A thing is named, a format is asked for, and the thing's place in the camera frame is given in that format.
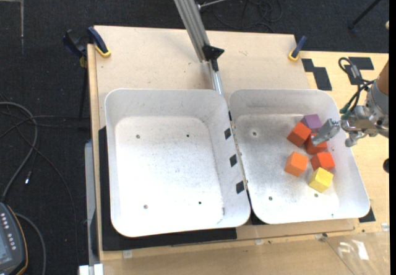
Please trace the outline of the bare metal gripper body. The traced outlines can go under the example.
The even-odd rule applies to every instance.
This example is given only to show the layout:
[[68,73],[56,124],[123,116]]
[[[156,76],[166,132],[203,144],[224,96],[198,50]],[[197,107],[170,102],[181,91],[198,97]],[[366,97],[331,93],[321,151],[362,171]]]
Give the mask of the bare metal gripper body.
[[350,133],[363,133],[369,136],[377,134],[389,137],[389,118],[377,108],[371,109],[365,105],[347,111],[341,117],[341,127]]

